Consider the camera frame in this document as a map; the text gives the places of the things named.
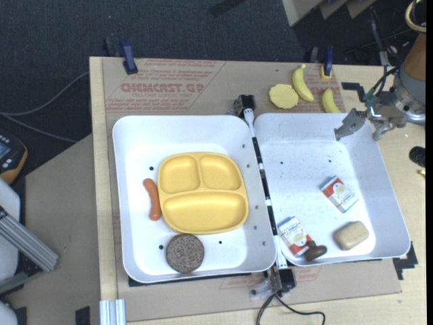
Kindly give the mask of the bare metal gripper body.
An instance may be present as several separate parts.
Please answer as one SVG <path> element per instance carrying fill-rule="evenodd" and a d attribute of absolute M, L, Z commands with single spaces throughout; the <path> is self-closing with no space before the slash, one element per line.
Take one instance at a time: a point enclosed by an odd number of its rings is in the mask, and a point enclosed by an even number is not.
<path fill-rule="evenodd" d="M 367 103 L 368 117 L 389 125 L 403 128 L 407 124 L 426 126 L 426 95 L 406 91 L 383 91 Z"/>

